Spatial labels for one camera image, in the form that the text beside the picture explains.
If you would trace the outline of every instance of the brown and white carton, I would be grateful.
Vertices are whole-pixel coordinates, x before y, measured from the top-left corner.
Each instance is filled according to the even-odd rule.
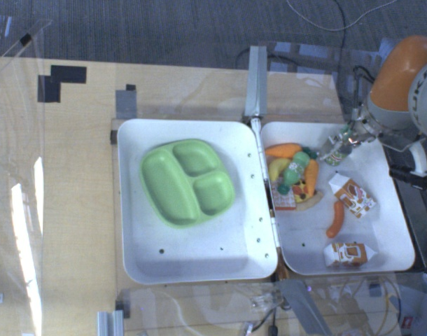
[[[336,173],[328,183],[336,198],[357,218],[364,216],[375,205],[373,198],[349,177]]]
[[[375,254],[362,243],[332,243],[324,248],[326,266],[358,267],[367,263]]]

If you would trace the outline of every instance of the green bottle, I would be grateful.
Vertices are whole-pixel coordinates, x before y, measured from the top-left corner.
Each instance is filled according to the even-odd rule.
[[[309,164],[310,157],[305,152],[297,152],[291,163],[283,172],[283,183],[277,188],[279,193],[286,195],[293,184],[296,184],[304,175],[305,167]]]

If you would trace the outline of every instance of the orange sausage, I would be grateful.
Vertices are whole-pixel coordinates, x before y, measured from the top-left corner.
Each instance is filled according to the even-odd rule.
[[[325,232],[325,234],[329,238],[334,238],[337,236],[344,222],[344,204],[340,200],[337,200],[333,204],[333,209],[335,210],[335,217],[333,218],[333,223]]]

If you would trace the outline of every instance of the green plate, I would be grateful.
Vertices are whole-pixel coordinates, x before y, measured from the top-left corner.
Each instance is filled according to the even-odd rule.
[[[190,227],[228,210],[232,181],[206,142],[186,139],[153,149],[141,161],[140,177],[158,216],[175,228]]]

